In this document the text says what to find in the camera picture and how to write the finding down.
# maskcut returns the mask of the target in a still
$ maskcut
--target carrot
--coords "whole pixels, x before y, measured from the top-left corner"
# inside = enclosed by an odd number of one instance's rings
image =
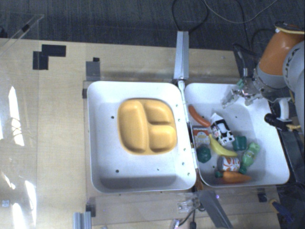
[[[191,117],[194,118],[195,121],[197,121],[199,124],[203,125],[204,127],[209,127],[211,123],[205,119],[203,119],[195,110],[195,108],[192,105],[189,105],[189,112]]]
[[[251,180],[251,177],[235,171],[224,171],[223,180],[225,183],[242,183]]]

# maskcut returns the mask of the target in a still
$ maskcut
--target banana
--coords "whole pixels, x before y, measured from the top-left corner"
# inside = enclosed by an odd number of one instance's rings
[[[211,148],[212,150],[220,155],[220,156],[227,156],[227,157],[236,157],[237,153],[228,149],[225,149],[223,146],[221,146],[213,137],[212,134],[209,134],[210,140],[211,140]]]

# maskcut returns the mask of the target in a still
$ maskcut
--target wooden floor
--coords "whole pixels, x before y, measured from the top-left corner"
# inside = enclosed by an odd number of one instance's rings
[[[66,57],[50,57],[48,71],[32,71],[32,52],[41,50],[41,44],[66,45]],[[101,69],[109,75],[115,72],[159,72],[170,75],[174,66],[175,50],[172,48],[153,48],[139,46],[117,46],[102,44],[85,44],[72,42],[33,42],[22,40],[15,44],[1,59],[1,67],[14,65],[16,80],[14,88],[18,96],[23,92],[24,101],[19,107],[21,122],[29,128],[37,129],[37,143],[31,146],[37,149],[25,149],[22,153],[10,153],[5,149],[4,157],[18,156],[20,170],[29,170],[29,179],[36,187],[37,221],[39,229],[72,228],[74,212],[84,212],[86,204],[86,172],[85,172],[85,140],[84,110],[82,86],[85,80],[85,62],[93,57],[101,60]],[[238,79],[238,72],[233,53],[211,50],[190,51],[190,75],[200,75],[207,81],[231,81]],[[27,109],[25,106],[35,105],[37,108]],[[0,163],[9,167],[8,159]],[[13,201],[22,200],[23,194],[16,195],[7,188],[6,182],[0,179],[0,198]],[[267,198],[277,198],[274,188],[267,190]],[[234,228],[280,228],[277,215],[268,203],[259,203],[255,193],[223,195],[221,204]],[[12,205],[0,208],[0,227],[15,228],[12,218]],[[125,221],[134,221],[125,213]],[[24,214],[30,221],[30,215]],[[147,222],[115,224],[115,219],[108,229],[167,229],[172,218]],[[197,229],[212,229],[213,223],[206,212],[196,214]],[[181,228],[188,228],[186,223]],[[93,226],[100,229],[104,225]]]

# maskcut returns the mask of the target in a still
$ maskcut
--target green bottle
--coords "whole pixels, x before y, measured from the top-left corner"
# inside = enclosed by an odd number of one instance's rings
[[[253,164],[255,157],[257,156],[260,146],[256,143],[250,143],[248,149],[244,152],[242,156],[242,163],[239,172],[242,174],[247,173],[247,168]]]

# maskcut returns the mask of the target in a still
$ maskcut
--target sausage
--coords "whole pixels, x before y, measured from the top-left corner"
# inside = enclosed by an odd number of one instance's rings
[[[194,118],[195,121],[197,121],[199,124],[203,125],[204,127],[209,127],[211,123],[205,119],[203,119],[195,110],[195,108],[192,105],[189,105],[189,113],[191,117]]]

